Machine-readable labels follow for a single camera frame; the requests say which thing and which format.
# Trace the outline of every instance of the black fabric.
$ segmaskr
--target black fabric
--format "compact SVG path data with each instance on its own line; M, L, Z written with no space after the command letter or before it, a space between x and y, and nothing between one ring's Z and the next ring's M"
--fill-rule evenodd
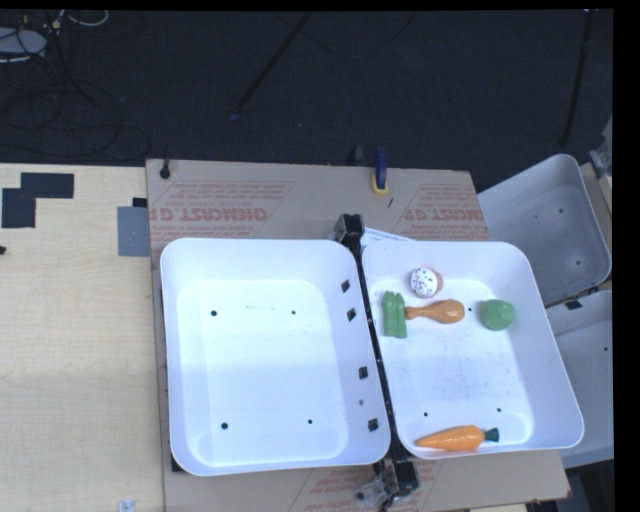
M593 16L565 146L583 9L315 12L236 120L302 12L65 11L48 34L58 14L0 12L48 38L44 59L0 64L0 161L347 165L361 147L373 166L382 147L481 192L557 153L589 161L612 115L612 9Z

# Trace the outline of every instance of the cardboard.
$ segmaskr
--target cardboard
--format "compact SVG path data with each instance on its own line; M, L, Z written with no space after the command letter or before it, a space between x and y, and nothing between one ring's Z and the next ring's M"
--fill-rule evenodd
M388 169L389 192L371 190L366 167L173 160L147 162L158 388L167 512L368 510L354 491L371 466L196 477L175 471L169 447L166 357L158 260L181 237L323 239L344 213L365 226L418 240L487 240L468 172ZM555 450L415 460L420 487L397 512L460 510L562 499L569 483Z

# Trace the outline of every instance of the white cable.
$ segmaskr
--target white cable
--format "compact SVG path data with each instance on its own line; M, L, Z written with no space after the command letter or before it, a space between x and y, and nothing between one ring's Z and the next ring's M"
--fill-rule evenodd
M74 23L77 23L78 25L82 25L83 27L99 27L100 25L104 25L109 19L109 11L107 11L106 9L103 9L103 11L104 18L93 23L77 20L71 15L71 13L67 14L67 18L69 18L69 20L73 21Z

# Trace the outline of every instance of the light wood surface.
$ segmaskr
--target light wood surface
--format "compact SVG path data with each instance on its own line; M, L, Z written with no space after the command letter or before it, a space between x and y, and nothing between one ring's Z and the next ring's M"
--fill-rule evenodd
M38 199L35 228L0 229L0 509L159 512L150 263L117 245L144 169L3 164L0 188L21 172L75 189Z

